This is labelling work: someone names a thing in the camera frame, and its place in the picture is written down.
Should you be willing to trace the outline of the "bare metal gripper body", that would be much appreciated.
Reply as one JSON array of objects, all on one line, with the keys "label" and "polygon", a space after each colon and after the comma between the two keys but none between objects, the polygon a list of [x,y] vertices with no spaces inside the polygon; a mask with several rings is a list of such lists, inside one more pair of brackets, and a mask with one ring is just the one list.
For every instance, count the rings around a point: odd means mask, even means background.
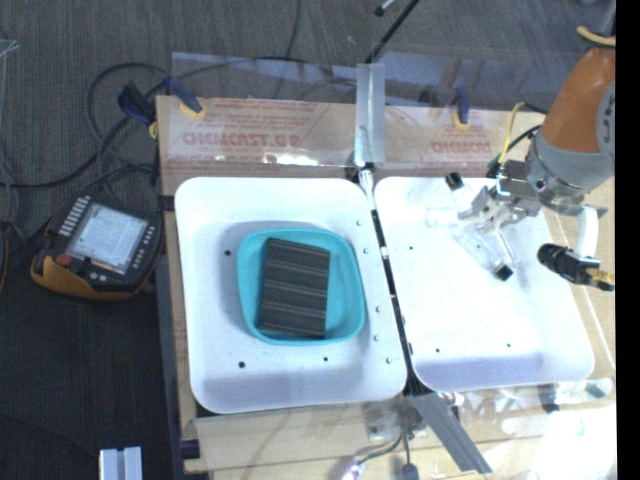
[{"label": "bare metal gripper body", "polygon": [[561,215],[576,215],[584,192],[544,170],[534,161],[508,160],[496,175],[496,200],[517,216],[537,216],[543,208]]}]

